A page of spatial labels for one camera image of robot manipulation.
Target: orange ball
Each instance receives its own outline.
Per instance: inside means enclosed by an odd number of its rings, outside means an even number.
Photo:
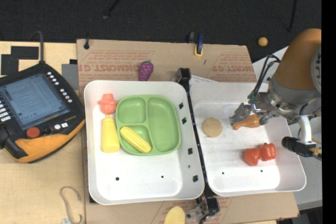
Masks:
[[[262,46],[262,47],[266,46],[268,44],[267,38],[266,37],[259,38],[258,44],[259,44],[259,46]]]

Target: toy chicken leg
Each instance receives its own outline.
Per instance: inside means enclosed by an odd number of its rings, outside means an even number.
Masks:
[[[114,153],[120,149],[120,142],[117,134],[116,123],[110,114],[115,112],[117,101],[113,98],[113,94],[106,93],[98,102],[100,110],[106,114],[106,118],[102,121],[101,147],[105,153]]]

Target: white plastic tray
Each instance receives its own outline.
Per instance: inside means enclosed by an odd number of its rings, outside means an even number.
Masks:
[[[104,93],[112,93],[116,100],[139,94],[156,94],[168,98],[174,104],[180,119],[182,139],[178,149],[154,156],[131,155],[122,148],[116,153],[104,153],[101,150],[101,123],[105,115],[98,104]],[[203,193],[204,178],[188,99],[180,84],[96,80],[87,84],[84,98],[89,192],[97,203],[113,205],[194,199]]]
[[[220,196],[298,191],[306,185],[299,156],[281,145],[283,137],[291,136],[285,118],[272,118],[258,128],[233,130],[229,116],[240,103],[248,103],[254,87],[255,83],[196,82],[190,89],[209,186]],[[262,84],[260,91],[267,87]],[[208,137],[202,130],[202,123],[210,117],[222,124],[218,137]],[[275,144],[276,159],[259,161],[257,166],[246,164],[245,149],[263,143]]]

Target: yellow bottle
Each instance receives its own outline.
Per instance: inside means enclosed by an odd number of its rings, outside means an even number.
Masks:
[[[101,147],[105,153],[117,152],[120,149],[120,142],[117,134],[117,127],[113,118],[106,115],[102,122]]]

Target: divided green plate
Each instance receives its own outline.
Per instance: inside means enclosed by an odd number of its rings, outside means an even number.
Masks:
[[[181,143],[179,117],[173,103],[159,95],[133,95],[118,101],[115,122],[122,148],[134,155],[161,155],[173,152]],[[151,146],[148,153],[139,152],[120,135],[127,126]]]

